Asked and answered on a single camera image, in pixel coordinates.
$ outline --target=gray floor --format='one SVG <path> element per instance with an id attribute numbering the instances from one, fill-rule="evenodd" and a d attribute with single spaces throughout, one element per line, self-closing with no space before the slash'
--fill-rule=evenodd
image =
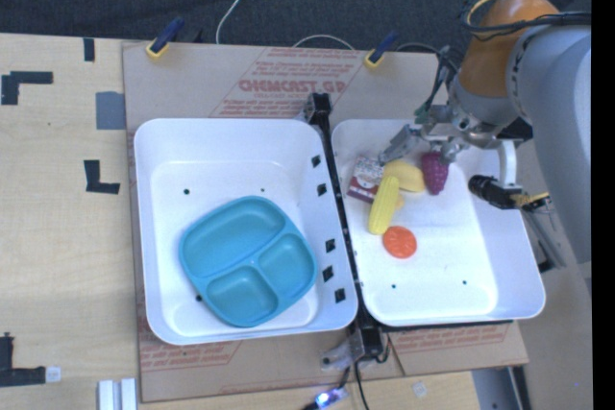
<path id="1" fill-rule="evenodd" d="M 519 181 L 535 186 L 537 192 L 542 177 L 536 173 L 532 146 L 529 142 L 519 149 Z M 520 322 L 529 355 L 524 368 L 529 402 L 531 410 L 587 410 L 594 408 L 591 262 L 579 265 L 556 214 L 553 224 L 550 233 L 566 266 L 542 274 L 545 308 L 537 317 Z M 481 408 L 496 408 L 493 402 L 506 395 L 501 388 L 504 380 L 480 374 Z M 500 403 L 497 408 L 507 410 L 508 406 Z"/>

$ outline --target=blue clamp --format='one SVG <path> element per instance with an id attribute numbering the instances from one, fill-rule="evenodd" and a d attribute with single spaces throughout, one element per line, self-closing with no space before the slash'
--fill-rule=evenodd
<path id="1" fill-rule="evenodd" d="M 397 34 L 397 32 L 391 31 L 386 36 L 386 38 L 381 41 L 381 44 L 379 44 L 378 47 L 368 52 L 368 54 L 365 56 L 365 59 L 363 60 L 365 65 L 367 65 L 369 68 L 378 67 L 382 62 L 382 56 L 384 55 L 384 52 L 391 47 L 391 45 L 397 40 L 398 37 L 399 35 Z"/>
<path id="2" fill-rule="evenodd" d="M 158 36 L 152 41 L 145 51 L 147 55 L 152 57 L 153 59 L 158 59 L 162 56 L 162 54 L 168 49 L 169 41 L 172 41 L 177 33 L 184 27 L 184 20 L 180 17 L 176 17 L 173 19 L 170 24 L 164 28 Z"/>

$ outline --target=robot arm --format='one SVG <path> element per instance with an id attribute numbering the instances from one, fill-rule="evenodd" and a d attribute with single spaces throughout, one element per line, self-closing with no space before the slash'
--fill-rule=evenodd
<path id="1" fill-rule="evenodd" d="M 473 25 L 473 14 L 487 2 L 493 5 L 481 24 Z M 515 182 L 514 146 L 503 130 L 521 117 L 531 126 L 545 182 L 571 246 L 579 262 L 587 261 L 591 15 L 559 13 L 547 0 L 476 0 L 462 15 L 475 38 L 447 84 L 447 105 L 418 114 L 420 137 L 445 162 L 468 146 L 498 149 L 499 179 L 474 177 L 470 189 L 493 205 L 513 208 L 523 204 L 517 201 L 522 188 Z M 381 153 L 381 161 L 394 155 L 392 145 Z"/>

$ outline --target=cardboard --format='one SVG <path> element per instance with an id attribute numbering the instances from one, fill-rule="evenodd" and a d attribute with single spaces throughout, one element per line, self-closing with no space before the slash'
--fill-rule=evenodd
<path id="1" fill-rule="evenodd" d="M 387 53 L 377 69 L 370 69 L 363 64 L 365 52 L 346 50 L 173 43 L 164 57 L 152 60 L 146 46 L 123 46 L 142 401 L 335 385 L 341 372 L 324 371 L 321 358 L 344 341 L 345 330 L 190 347 L 169 346 L 152 333 L 144 312 L 135 131 L 145 121 L 164 117 L 293 118 L 311 92 L 331 94 L 332 126 L 350 118 L 408 118 L 431 93 L 435 57 Z M 434 102 L 445 99 L 441 91 Z M 528 361 L 516 323 L 389 336 L 391 355 L 384 364 L 361 366 L 365 379 Z"/>

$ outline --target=black tape marking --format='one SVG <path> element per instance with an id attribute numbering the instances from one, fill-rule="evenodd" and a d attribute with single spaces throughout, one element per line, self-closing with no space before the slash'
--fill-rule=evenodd
<path id="1" fill-rule="evenodd" d="M 333 266 L 328 266 L 325 270 L 323 270 L 323 280 L 326 282 L 331 277 L 333 277 Z"/>
<path id="2" fill-rule="evenodd" d="M 19 98 L 19 84 L 11 76 L 2 76 L 2 105 L 16 105 Z"/>
<path id="3" fill-rule="evenodd" d="M 87 186 L 86 191 L 95 193 L 111 193 L 117 195 L 119 193 L 120 183 L 101 183 L 100 182 L 100 161 L 85 160 L 84 167 L 86 168 Z"/>
<path id="4" fill-rule="evenodd" d="M 11 72 L 11 77 L 18 84 L 52 84 L 54 82 L 53 72 Z"/>
<path id="5" fill-rule="evenodd" d="M 96 93 L 96 130 L 125 130 L 124 95 L 107 91 Z"/>
<path id="6" fill-rule="evenodd" d="M 335 291 L 335 302 L 342 302 L 346 299 L 346 291 L 342 289 L 337 289 Z"/>
<path id="7" fill-rule="evenodd" d="M 53 72 L 16 71 L 2 76 L 2 98 L 0 104 L 15 106 L 19 102 L 20 84 L 52 84 Z"/>
<path id="8" fill-rule="evenodd" d="M 14 369 L 12 366 L 13 337 L 5 333 L 0 337 L 0 387 L 44 384 L 46 370 L 39 366 L 33 369 Z"/>
<path id="9" fill-rule="evenodd" d="M 94 38 L 84 38 L 84 61 L 94 61 L 96 52 L 94 50 Z"/>

